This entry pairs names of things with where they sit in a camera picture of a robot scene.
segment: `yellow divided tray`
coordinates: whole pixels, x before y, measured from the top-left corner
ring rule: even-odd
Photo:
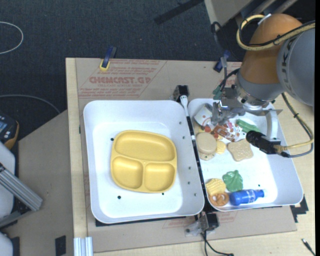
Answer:
[[[125,130],[114,138],[110,170],[121,188],[162,193],[169,190],[177,174],[177,151],[168,137],[140,130]]]

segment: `black floor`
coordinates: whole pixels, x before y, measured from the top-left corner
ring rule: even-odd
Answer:
[[[67,108],[67,57],[103,58],[108,46],[113,45],[117,47],[119,59],[217,61],[220,53],[203,1],[193,1],[197,3],[179,14],[161,16],[187,2],[1,2],[0,53],[14,47],[21,39],[19,30],[6,23],[18,26],[24,36],[17,49],[0,54],[0,112],[19,122],[18,139],[55,117],[57,109],[62,112]],[[298,0],[285,13],[304,23],[315,19],[315,7],[315,0]],[[219,32],[222,47],[236,55],[236,58],[231,56],[230,61],[241,61],[244,56],[235,40],[237,28],[232,19],[223,27],[223,32]]]

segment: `table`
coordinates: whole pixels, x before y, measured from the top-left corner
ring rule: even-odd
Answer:
[[[80,112],[77,87],[77,64],[76,58],[67,58],[67,100],[68,100],[68,124],[70,143],[70,171],[72,184],[72,208],[73,208],[73,232],[75,238],[88,236],[87,211],[85,204],[84,174],[81,135],[79,133]],[[218,85],[217,81],[222,79],[222,74],[212,70],[215,62],[211,61],[166,61],[168,74],[167,80],[153,82],[157,86],[165,86],[169,91],[176,85],[198,85],[197,91],[190,92],[190,98],[209,98],[211,92]],[[300,116],[314,131],[314,112],[311,107],[306,106],[289,97]],[[280,125],[288,145],[308,140],[301,126],[292,117],[289,109],[281,97],[276,99],[274,106],[283,109],[279,115]],[[237,256],[247,255],[308,255],[307,248],[301,239],[306,239],[313,250],[315,250],[315,155],[314,151],[306,156],[295,158],[294,164],[300,178],[308,212],[298,216],[296,224],[297,231],[285,233],[271,233],[266,235],[255,235],[211,241],[215,250],[220,252],[232,252]],[[119,251],[99,252],[97,256],[112,255],[204,255],[204,242],[195,241],[164,246],[126,249]]]

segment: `pretzel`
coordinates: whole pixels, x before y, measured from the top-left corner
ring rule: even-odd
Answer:
[[[225,206],[229,202],[229,195],[226,192],[211,195],[209,201],[214,206]]]

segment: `toy water bottle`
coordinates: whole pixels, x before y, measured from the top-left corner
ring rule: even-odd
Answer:
[[[241,191],[232,192],[230,194],[230,203],[233,206],[238,206],[240,204],[249,204],[256,201],[258,198],[265,197],[264,189],[245,189]]]

